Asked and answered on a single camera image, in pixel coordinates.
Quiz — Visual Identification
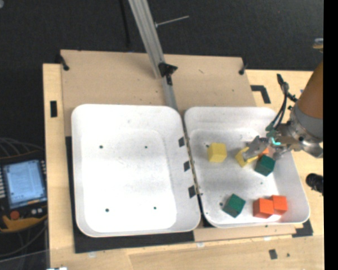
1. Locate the green cube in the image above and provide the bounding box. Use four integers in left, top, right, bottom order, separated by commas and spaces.
254, 154, 277, 177
222, 193, 247, 219

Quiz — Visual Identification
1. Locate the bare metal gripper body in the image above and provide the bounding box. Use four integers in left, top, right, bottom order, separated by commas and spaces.
267, 121, 324, 159

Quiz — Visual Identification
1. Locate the brown cardboard board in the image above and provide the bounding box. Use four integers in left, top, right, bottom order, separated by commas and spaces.
59, 49, 298, 243

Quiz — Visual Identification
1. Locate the yellow cube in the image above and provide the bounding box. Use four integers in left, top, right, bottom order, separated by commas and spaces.
207, 142, 228, 164
234, 147, 260, 168

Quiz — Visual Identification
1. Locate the white plastic tray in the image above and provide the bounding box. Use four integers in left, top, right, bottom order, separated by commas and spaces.
70, 103, 202, 239
183, 106, 311, 229

